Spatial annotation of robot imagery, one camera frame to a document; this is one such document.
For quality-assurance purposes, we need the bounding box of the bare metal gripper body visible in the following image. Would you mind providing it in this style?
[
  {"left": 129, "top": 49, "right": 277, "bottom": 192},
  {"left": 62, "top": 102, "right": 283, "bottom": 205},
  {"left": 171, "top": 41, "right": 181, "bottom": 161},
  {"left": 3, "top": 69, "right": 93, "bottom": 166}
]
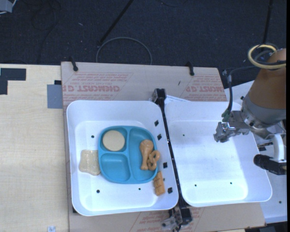
[{"left": 226, "top": 110, "right": 261, "bottom": 136}]

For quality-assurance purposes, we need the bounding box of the white plastic tray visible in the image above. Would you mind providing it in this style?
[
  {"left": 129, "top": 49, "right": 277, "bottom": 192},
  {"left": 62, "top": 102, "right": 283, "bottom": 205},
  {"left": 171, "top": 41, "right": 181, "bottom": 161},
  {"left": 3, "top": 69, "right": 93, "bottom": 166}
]
[
  {"left": 164, "top": 101, "right": 273, "bottom": 208},
  {"left": 66, "top": 100, "right": 180, "bottom": 217}
]

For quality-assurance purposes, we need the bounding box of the thin black and white rod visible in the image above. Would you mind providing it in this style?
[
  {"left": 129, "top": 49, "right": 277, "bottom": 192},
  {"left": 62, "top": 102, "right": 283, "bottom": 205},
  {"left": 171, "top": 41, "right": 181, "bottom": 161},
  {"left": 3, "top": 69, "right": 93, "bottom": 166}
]
[{"left": 159, "top": 97, "right": 186, "bottom": 211}]

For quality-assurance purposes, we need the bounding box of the tan toy pretzel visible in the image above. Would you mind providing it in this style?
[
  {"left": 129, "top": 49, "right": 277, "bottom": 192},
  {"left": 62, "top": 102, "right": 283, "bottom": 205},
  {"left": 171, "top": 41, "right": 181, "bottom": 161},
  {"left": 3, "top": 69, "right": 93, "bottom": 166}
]
[{"left": 147, "top": 150, "right": 161, "bottom": 172}]

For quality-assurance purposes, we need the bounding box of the tan toy chicken drumstick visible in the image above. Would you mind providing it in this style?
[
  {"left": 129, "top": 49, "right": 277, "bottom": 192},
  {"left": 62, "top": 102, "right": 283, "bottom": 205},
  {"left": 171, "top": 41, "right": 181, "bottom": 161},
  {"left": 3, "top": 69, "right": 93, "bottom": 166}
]
[{"left": 139, "top": 139, "right": 155, "bottom": 171}]

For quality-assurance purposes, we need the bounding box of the tan ridged toy pastry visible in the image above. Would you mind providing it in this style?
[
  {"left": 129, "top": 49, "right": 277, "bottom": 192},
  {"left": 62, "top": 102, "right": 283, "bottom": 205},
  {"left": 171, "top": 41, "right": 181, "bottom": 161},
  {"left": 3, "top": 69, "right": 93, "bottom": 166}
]
[{"left": 152, "top": 171, "right": 166, "bottom": 197}]

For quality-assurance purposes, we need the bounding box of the brown cardboard board, red print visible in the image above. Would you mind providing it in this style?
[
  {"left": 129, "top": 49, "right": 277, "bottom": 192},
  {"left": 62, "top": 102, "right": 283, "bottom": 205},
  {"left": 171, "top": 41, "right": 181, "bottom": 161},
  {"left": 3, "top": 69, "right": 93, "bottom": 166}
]
[{"left": 60, "top": 61, "right": 267, "bottom": 232}]

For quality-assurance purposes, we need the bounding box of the round beige biscuit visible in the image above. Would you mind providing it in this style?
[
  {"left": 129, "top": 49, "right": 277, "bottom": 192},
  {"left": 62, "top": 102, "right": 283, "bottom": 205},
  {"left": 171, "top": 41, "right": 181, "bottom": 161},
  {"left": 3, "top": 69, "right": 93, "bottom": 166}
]
[{"left": 101, "top": 130, "right": 126, "bottom": 152}]

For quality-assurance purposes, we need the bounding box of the blue divided plate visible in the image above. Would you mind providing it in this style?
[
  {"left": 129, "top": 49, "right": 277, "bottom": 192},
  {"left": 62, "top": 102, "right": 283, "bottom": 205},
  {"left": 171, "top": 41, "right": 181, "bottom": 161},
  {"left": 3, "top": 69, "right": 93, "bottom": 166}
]
[{"left": 97, "top": 125, "right": 159, "bottom": 185}]

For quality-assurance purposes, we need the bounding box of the beige toy bread slice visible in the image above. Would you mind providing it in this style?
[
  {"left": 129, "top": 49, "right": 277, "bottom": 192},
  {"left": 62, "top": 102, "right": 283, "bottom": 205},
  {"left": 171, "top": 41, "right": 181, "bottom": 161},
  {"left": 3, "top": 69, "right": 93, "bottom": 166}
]
[{"left": 78, "top": 149, "right": 102, "bottom": 176}]

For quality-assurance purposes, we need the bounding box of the black cylinder on white bracket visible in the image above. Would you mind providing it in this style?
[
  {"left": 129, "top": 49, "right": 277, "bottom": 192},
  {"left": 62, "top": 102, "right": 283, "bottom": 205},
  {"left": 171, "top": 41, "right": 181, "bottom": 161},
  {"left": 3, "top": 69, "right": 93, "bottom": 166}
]
[{"left": 253, "top": 133, "right": 287, "bottom": 176}]

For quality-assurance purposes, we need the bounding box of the black block with thin wires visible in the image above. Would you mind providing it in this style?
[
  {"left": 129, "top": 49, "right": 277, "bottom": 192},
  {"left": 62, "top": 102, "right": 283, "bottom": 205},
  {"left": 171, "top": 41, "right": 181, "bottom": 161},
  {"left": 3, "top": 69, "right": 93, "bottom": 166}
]
[
  {"left": 152, "top": 88, "right": 167, "bottom": 104},
  {"left": 178, "top": 206, "right": 192, "bottom": 226}
]

